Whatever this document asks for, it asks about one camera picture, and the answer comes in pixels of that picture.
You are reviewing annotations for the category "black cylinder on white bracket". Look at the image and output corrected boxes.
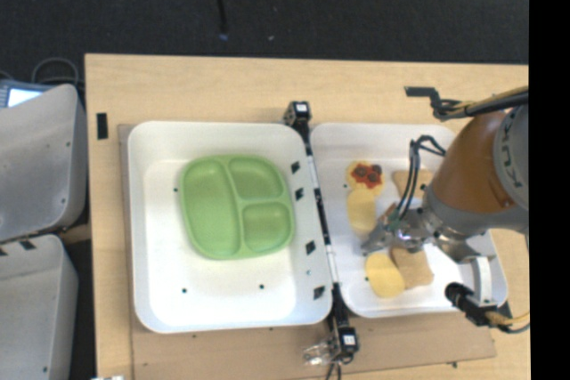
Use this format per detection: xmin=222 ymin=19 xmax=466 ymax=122
xmin=444 ymin=255 xmax=509 ymax=327

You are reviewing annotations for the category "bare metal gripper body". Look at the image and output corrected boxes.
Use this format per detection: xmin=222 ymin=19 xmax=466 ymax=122
xmin=390 ymin=207 xmax=443 ymax=254

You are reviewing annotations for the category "black block with thin wires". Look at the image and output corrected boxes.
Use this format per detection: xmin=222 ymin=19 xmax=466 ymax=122
xmin=283 ymin=101 xmax=313 ymax=125
xmin=336 ymin=327 xmax=361 ymax=355

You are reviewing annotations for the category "yellow oval biscuit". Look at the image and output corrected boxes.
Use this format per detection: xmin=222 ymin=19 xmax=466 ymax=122
xmin=346 ymin=188 xmax=379 ymax=234
xmin=364 ymin=252 xmax=407 ymax=299

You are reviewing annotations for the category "toy pizza slice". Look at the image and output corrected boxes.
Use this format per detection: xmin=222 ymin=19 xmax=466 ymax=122
xmin=345 ymin=159 xmax=386 ymax=198

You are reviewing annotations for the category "tan bread slice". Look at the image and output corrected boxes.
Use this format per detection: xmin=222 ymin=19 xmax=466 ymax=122
xmin=390 ymin=245 xmax=436 ymax=291
xmin=391 ymin=168 xmax=434 ymax=200

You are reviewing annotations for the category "white plastic tray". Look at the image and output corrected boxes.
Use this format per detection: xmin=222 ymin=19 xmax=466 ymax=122
xmin=127 ymin=120 xmax=335 ymax=335
xmin=309 ymin=122 xmax=509 ymax=319

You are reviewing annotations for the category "green divided plate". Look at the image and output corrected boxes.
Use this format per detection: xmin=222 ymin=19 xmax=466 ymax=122
xmin=179 ymin=154 xmax=297 ymax=261

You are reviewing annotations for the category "thin black and white rod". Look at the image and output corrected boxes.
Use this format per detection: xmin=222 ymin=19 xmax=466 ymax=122
xmin=297 ymin=122 xmax=353 ymax=328

